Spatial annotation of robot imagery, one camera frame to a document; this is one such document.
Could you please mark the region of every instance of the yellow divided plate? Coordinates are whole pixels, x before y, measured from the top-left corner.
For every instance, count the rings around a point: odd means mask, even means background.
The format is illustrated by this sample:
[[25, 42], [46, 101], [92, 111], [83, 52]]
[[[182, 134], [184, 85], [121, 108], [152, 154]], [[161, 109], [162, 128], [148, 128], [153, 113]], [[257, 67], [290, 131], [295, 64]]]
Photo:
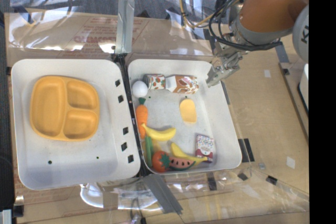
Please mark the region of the yellow divided plate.
[[99, 97], [89, 83], [63, 76], [44, 76], [34, 85], [30, 124], [45, 137], [82, 141], [92, 137], [99, 123]]

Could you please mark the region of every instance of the toy food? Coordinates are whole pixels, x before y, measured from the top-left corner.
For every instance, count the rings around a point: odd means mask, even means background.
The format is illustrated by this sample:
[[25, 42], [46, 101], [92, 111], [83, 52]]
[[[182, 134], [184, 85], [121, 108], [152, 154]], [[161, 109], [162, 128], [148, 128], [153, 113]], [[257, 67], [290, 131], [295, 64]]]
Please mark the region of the toy food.
[[150, 159], [152, 161], [152, 157], [153, 157], [154, 152], [157, 152], [157, 151], [161, 150], [161, 146], [160, 146], [160, 144], [159, 144], [159, 142], [157, 140], [150, 139], [150, 143], [149, 143], [150, 150], [151, 150], [150, 154], [147, 154], [147, 150], [146, 150], [146, 138], [145, 138], [145, 140], [143, 140], [141, 142], [141, 145], [142, 145], [142, 150], [143, 150], [143, 156], [144, 156], [145, 162], [147, 164], [149, 163], [148, 162], [148, 158], [150, 157]]
[[176, 158], [176, 157], [170, 157], [170, 165], [169, 167], [173, 170], [187, 170], [190, 167], [194, 166], [196, 164], [196, 161], [190, 161], [188, 159], [182, 159], [182, 158]]
[[187, 170], [194, 166], [195, 163], [195, 161], [189, 161], [183, 158], [169, 157], [165, 151], [155, 152], [152, 158], [153, 168], [159, 173], [166, 172], [169, 169]]
[[145, 123], [142, 123], [141, 126], [145, 129], [146, 135], [150, 136], [154, 140], [158, 141], [168, 141], [174, 137], [176, 134], [176, 128], [168, 128], [163, 131], [157, 131], [146, 126]]
[[147, 165], [149, 167], [152, 167], [152, 155], [154, 154], [152, 139], [146, 135], [145, 142], [146, 142]]
[[162, 74], [146, 74], [142, 80], [148, 90], [163, 90], [166, 87], [166, 78]]
[[166, 89], [176, 93], [194, 94], [199, 85], [194, 76], [175, 75], [166, 78]]
[[142, 126], [142, 124], [147, 124], [147, 119], [148, 119], [148, 109], [147, 107], [144, 105], [146, 99], [145, 98], [139, 98], [139, 105], [135, 110], [135, 117], [136, 117], [136, 122], [138, 124], [138, 129], [139, 129], [139, 133], [140, 133], [140, 138], [141, 139], [145, 139], [145, 135], [146, 135], [146, 130], [145, 128]]
[[152, 165], [157, 172], [162, 173], [167, 171], [170, 165], [168, 153], [165, 151], [155, 152], [152, 157]]
[[132, 93], [136, 98], [145, 97], [148, 93], [146, 83], [141, 80], [136, 81], [132, 86]]
[[98, 123], [99, 97], [89, 83], [63, 76], [44, 76], [35, 83], [30, 125], [38, 135], [83, 141], [96, 133]]
[[207, 163], [212, 163], [214, 153], [214, 139], [199, 134], [196, 137], [196, 157], [207, 157]]
[[197, 114], [195, 103], [192, 99], [184, 99], [180, 103], [180, 113], [182, 120], [187, 123], [196, 123]]
[[195, 161], [195, 165], [198, 165], [198, 164], [200, 164], [201, 162], [205, 162], [205, 161], [208, 160], [207, 157], [198, 158], [198, 157], [195, 157], [195, 156], [190, 156], [190, 155], [185, 154], [185, 153], [179, 148], [179, 146], [176, 145], [175, 143], [172, 143], [172, 144], [171, 144], [171, 151], [172, 151], [172, 154], [174, 155], [174, 157], [187, 159], [187, 160], [189, 160], [189, 161]]

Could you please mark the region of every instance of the yellow banana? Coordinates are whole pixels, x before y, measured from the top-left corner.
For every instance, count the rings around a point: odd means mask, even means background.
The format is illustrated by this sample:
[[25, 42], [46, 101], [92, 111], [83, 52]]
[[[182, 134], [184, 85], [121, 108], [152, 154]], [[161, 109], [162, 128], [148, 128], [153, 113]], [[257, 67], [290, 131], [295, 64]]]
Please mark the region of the yellow banana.
[[172, 151], [172, 154], [174, 155], [174, 157], [176, 158], [182, 158], [182, 159], [187, 159], [189, 161], [195, 161], [195, 166], [200, 164], [201, 162], [205, 162], [208, 160], [207, 157], [202, 157], [202, 158], [199, 158], [199, 157], [195, 157], [195, 156], [190, 156], [188, 154], [185, 154], [180, 148], [178, 145], [176, 145], [175, 143], [172, 143], [171, 144], [171, 151]]
[[148, 135], [151, 139], [158, 141], [168, 141], [176, 134], [176, 128], [168, 128], [163, 131], [157, 131], [147, 127], [144, 123], [142, 123], [141, 126], [146, 130], [146, 135]]

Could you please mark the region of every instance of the white egg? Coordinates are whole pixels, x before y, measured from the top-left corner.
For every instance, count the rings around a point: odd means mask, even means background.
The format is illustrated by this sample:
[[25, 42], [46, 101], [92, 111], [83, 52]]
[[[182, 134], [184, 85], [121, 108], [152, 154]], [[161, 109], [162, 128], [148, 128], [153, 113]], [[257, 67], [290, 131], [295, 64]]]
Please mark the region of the white egg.
[[148, 87], [146, 83], [141, 80], [136, 81], [132, 86], [133, 95], [137, 98], [145, 97], [148, 93]]

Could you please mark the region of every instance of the toy watermelon slice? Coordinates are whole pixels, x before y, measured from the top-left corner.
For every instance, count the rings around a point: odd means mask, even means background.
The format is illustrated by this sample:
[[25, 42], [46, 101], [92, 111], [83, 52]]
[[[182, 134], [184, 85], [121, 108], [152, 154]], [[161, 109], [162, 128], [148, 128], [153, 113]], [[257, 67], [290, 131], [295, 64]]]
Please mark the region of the toy watermelon slice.
[[187, 170], [196, 163], [196, 161], [189, 161], [188, 159], [175, 158], [175, 157], [170, 157], [169, 160], [170, 160], [169, 168], [179, 171]]

